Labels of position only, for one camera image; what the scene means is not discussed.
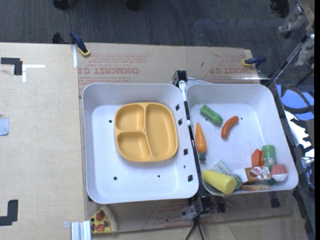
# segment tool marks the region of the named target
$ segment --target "toy sausage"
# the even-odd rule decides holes
[[[224,123],[221,130],[221,137],[223,139],[226,139],[228,137],[231,127],[234,126],[238,121],[239,121],[239,117],[235,115]]]

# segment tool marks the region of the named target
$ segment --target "toy food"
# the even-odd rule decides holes
[[[198,122],[195,125],[195,145],[199,153],[199,160],[206,160],[205,152],[207,151],[207,142],[205,134]]]
[[[269,190],[270,186],[269,185],[264,185],[264,184],[248,184],[248,185],[243,185],[241,187],[241,190],[248,190],[248,191],[261,191],[261,190]]]
[[[213,171],[216,171],[221,174],[229,175],[235,180],[235,189],[234,190],[239,190],[241,189],[242,186],[242,180],[239,175],[233,174],[233,172],[222,162],[219,160],[212,168]]]
[[[276,165],[276,152],[275,146],[263,145],[261,150],[263,151],[262,162],[264,166],[268,166],[269,171],[272,171],[273,165]]]
[[[224,194],[231,194],[236,188],[236,180],[233,177],[214,170],[204,170],[202,178]]]
[[[90,219],[93,235],[116,233],[118,231],[116,219],[111,210],[103,205]]]
[[[235,115],[224,123],[221,130],[221,137],[223,139],[226,139],[228,137],[231,127],[234,126],[238,121],[239,121],[239,117]]]
[[[232,178],[235,180],[235,188],[234,190],[239,190],[242,187],[242,179],[238,174],[230,174]]]
[[[259,150],[258,148],[252,153],[251,155],[251,166],[263,166],[262,157],[264,152],[262,150]]]
[[[267,182],[271,180],[271,174],[267,166],[242,168],[234,170],[233,173],[240,176],[243,184]]]
[[[282,182],[288,177],[288,171],[284,164],[274,164],[271,170],[271,177],[276,182]]]
[[[216,125],[221,125],[223,122],[223,118],[205,104],[200,108],[200,112]]]

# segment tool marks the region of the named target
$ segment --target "black cable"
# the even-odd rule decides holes
[[[193,219],[193,226],[190,229],[188,235],[186,236],[185,240],[188,240],[189,236],[191,235],[192,231],[194,231],[195,227],[197,226],[197,221],[195,220],[195,218]]]
[[[198,224],[198,228],[199,228],[199,232],[200,232],[201,238],[202,238],[202,240],[205,240],[204,235],[202,234],[202,231],[201,231],[201,228],[200,228],[199,220],[198,220],[197,224]]]
[[[205,240],[203,234],[202,234],[202,231],[201,231],[201,228],[200,228],[200,223],[199,223],[199,217],[200,217],[200,214],[197,215],[194,219],[193,219],[193,226],[192,228],[190,229],[188,235],[186,236],[185,240],[188,240],[189,236],[191,235],[191,233],[194,231],[194,229],[196,228],[196,226],[198,226],[199,228],[199,232],[200,232],[200,235],[201,235],[201,238],[202,240]]]

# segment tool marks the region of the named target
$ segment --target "white plastic tray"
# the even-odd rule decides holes
[[[178,150],[170,159],[133,162],[119,154],[115,142],[115,113],[125,104],[138,102],[161,103],[173,113]],[[114,204],[185,199],[196,194],[199,179],[184,101],[177,87],[172,84],[93,83],[83,90],[82,104],[86,186],[92,200]]]
[[[200,161],[201,171],[212,169],[219,160],[233,171],[251,167],[251,155],[263,145],[274,145],[277,164],[284,164],[288,178],[266,191],[292,190],[298,184],[295,167],[286,136],[271,91],[260,84],[193,84],[186,92],[193,129],[199,122],[207,142],[206,160]],[[231,128],[227,139],[221,138],[222,126],[214,125],[200,113],[206,104],[220,114],[223,123],[233,116],[239,122]],[[213,195],[224,196],[206,182]],[[234,191],[231,195],[248,193]]]

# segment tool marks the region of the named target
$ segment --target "yellow divided plate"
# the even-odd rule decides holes
[[[169,159],[177,152],[174,116],[163,104],[126,104],[117,110],[114,122],[116,146],[125,159],[156,162]]]

